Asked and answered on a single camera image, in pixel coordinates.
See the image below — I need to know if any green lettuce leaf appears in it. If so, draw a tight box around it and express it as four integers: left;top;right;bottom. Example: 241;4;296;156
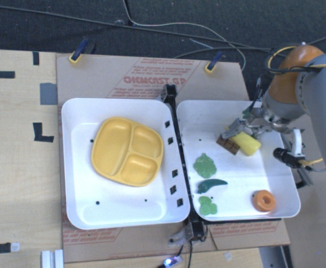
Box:
193;152;218;179

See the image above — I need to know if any orange doughnut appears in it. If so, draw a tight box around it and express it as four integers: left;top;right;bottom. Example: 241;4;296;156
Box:
252;189;277;213

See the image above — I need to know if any white plastic tray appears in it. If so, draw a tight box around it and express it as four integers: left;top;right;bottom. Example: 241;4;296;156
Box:
176;99;301;222
61;97;191;231

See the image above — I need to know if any yellow butter block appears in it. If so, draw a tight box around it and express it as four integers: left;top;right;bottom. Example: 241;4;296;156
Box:
231;131;262;157

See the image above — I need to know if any black cylinder on white bracket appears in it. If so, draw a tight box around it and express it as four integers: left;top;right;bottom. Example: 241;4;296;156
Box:
272;128;306;169

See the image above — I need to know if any brown cardboard board red print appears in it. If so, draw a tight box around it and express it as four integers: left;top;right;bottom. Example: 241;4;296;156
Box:
56;53;291;264

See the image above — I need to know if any thin black rod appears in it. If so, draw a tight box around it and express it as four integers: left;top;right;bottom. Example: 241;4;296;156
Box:
169;100;198;223

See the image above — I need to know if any brown chocolate bar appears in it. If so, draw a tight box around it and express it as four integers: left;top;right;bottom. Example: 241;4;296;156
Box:
215;135;241;156

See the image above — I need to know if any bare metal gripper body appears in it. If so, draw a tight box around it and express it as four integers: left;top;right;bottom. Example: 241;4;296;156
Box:
243;107;293;138

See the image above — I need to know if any dark green pepper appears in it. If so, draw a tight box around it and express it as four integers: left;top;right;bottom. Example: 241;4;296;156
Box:
196;178;228;195

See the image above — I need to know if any green broccoli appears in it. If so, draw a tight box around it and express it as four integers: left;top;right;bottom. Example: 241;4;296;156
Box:
198;195;218;216

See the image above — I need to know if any yellow divided plate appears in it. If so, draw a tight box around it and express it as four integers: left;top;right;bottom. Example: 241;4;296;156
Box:
90;116;165;188

